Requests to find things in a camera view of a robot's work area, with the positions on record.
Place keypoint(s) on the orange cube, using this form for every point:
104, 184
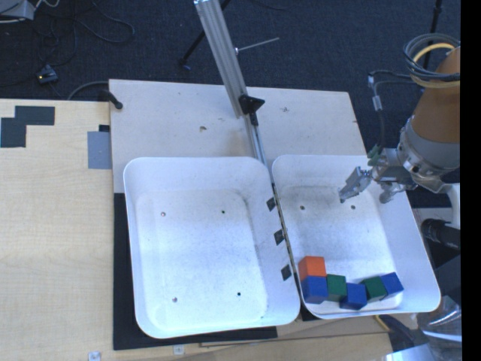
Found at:
312, 266

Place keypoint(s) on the white plastic tray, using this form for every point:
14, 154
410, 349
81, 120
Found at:
203, 246
338, 231

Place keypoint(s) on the pale wooden board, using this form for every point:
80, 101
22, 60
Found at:
169, 126

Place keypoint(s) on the thin black and white rod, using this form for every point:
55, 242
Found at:
259, 145

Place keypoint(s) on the green cube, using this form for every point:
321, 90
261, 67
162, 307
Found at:
336, 286
374, 288

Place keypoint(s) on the black cylinder on white bracket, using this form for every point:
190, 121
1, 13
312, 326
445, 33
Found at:
439, 233

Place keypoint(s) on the blue cube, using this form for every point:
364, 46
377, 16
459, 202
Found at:
314, 289
355, 296
392, 283

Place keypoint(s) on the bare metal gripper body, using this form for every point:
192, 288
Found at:
392, 171

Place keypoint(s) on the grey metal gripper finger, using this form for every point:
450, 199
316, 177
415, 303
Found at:
353, 184
387, 193

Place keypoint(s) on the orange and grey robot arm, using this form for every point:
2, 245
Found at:
437, 115

